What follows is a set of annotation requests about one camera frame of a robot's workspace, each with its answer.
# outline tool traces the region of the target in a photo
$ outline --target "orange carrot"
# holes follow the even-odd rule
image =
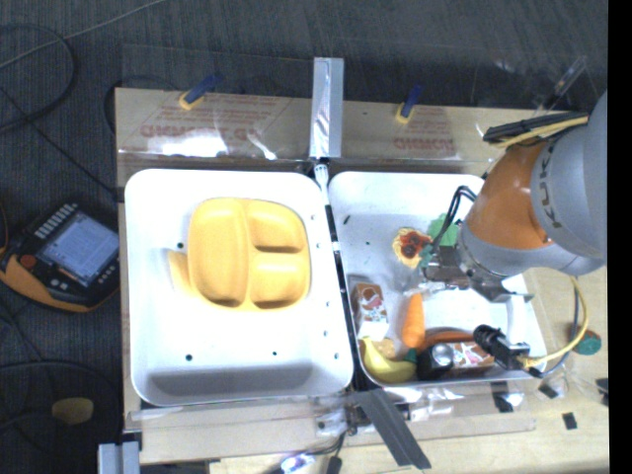
[[[408,348],[419,350],[426,340],[426,319],[424,302],[420,293],[411,296],[408,311],[402,327],[402,342]]]

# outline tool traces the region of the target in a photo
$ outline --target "toy banana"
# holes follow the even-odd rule
[[[384,356],[369,337],[360,339],[362,362],[370,375],[384,383],[403,383],[415,375],[417,365],[408,360],[394,360]]]

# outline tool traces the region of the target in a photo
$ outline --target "wooden table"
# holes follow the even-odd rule
[[[142,142],[140,127],[153,124],[152,118],[160,114],[158,109],[168,100],[173,100],[173,96],[170,98],[170,94],[165,92],[118,90],[118,151],[127,144],[131,149]],[[309,121],[311,102],[294,100],[286,105],[286,101],[277,102],[284,106],[285,120],[275,116],[275,131],[281,144],[272,140],[276,146],[273,151],[283,148],[282,139],[285,137],[287,146],[285,151],[280,151],[281,155],[283,152],[297,153],[302,141],[296,135],[305,129],[305,119]],[[411,135],[410,132],[402,133],[402,128],[393,122],[395,110],[388,104],[345,102],[344,136],[347,140],[344,149],[346,155],[356,158],[350,162],[352,165],[356,166],[358,161],[372,156],[381,156],[382,167],[397,168],[403,163],[410,164],[411,155],[417,153],[421,158],[421,169],[450,172],[456,164],[464,172],[480,174],[498,156],[495,150],[481,142],[481,131],[489,126],[532,116],[531,112],[514,110],[416,108],[418,118],[430,120],[432,124],[420,126],[418,134]],[[423,144],[424,139],[427,143],[431,140],[433,144]],[[432,154],[432,146],[435,150],[439,149],[438,155],[424,160],[429,152]],[[217,165],[208,158],[160,157],[129,149],[118,153],[118,186],[121,189],[134,172],[144,168],[213,168]],[[282,170],[300,168],[291,159],[269,163]],[[223,166],[230,167],[230,162]],[[168,416],[165,416],[164,410],[140,412],[140,398],[129,376],[123,204],[119,226],[124,411],[128,428],[142,432],[141,464],[220,458],[219,462],[207,464],[208,472],[262,473],[277,466],[292,451],[331,442],[330,438],[319,434],[314,407],[305,402],[283,402],[278,406],[254,408],[242,404],[229,406],[228,409],[210,406],[197,412],[187,410],[169,413]],[[547,346],[559,348],[566,342],[573,317],[570,281],[566,276],[542,269],[530,270],[524,277],[528,289],[535,293],[534,300],[538,302],[538,316]],[[492,409],[469,416],[465,413],[444,420],[411,423],[411,430],[430,459],[433,472],[533,474],[609,470],[608,407],[601,402],[601,395],[594,384],[597,378],[608,376],[607,270],[583,276],[580,282],[590,308],[591,329],[602,338],[601,350],[590,356],[572,355],[567,362],[566,377],[555,382],[562,385],[556,387],[560,396],[551,399],[537,389],[529,389],[524,393],[525,402],[519,413],[498,413]],[[574,419],[576,427],[569,428],[565,417],[567,420]],[[341,457],[344,472],[349,474],[417,471],[398,467],[376,433],[348,437]],[[324,472],[325,461],[325,458],[319,457],[303,472]]]

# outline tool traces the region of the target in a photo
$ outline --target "beige table surface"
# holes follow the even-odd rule
[[[117,123],[118,149],[139,121],[155,113],[164,101],[163,92],[118,90]],[[345,125],[347,134],[361,133],[369,124],[375,129],[390,120],[395,110],[386,104],[352,103]],[[309,111],[310,104],[299,104],[298,111]],[[460,157],[469,158],[475,167],[485,167],[483,157],[497,156],[480,141],[480,131],[489,126],[527,119],[527,111],[469,108],[432,108],[440,111],[444,128],[443,139],[453,139]],[[383,130],[392,130],[392,124]],[[399,148],[391,147],[391,158],[397,159]],[[403,157],[410,149],[401,150]],[[208,166],[207,160],[118,154],[118,186],[137,170],[161,166]],[[123,341],[123,400],[124,411],[137,416],[140,399],[129,376],[128,302],[125,279],[124,208],[121,205],[121,315]],[[573,317],[572,286],[566,276],[553,271],[533,269],[524,275],[527,287],[535,292],[538,318],[547,346],[559,348],[565,344]],[[590,328],[602,338],[602,349],[591,356],[573,354],[567,363],[567,375],[562,395],[550,399],[539,391],[525,393],[526,411],[508,417],[507,414],[454,418],[444,423],[416,422],[411,430],[432,464],[431,472],[448,474],[477,473],[601,473],[609,472],[608,407],[600,402],[594,389],[596,378],[608,376],[607,332],[607,270],[601,269],[580,279],[590,309]],[[141,464],[173,463],[221,458],[209,462],[212,473],[264,473],[277,466],[291,451],[327,444],[328,439],[315,438],[315,420],[310,410],[301,404],[291,409],[252,411],[202,411],[180,415],[169,420],[142,421]],[[278,413],[287,413],[279,420]],[[563,416],[572,413],[577,427],[568,430]],[[346,440],[341,452],[345,473],[416,472],[417,469],[398,467],[377,434],[357,435]],[[318,458],[300,472],[325,472],[325,458]]]

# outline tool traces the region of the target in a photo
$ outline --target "teal round object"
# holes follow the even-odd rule
[[[601,349],[601,337],[592,330],[586,331],[574,351],[580,355],[594,355]]]

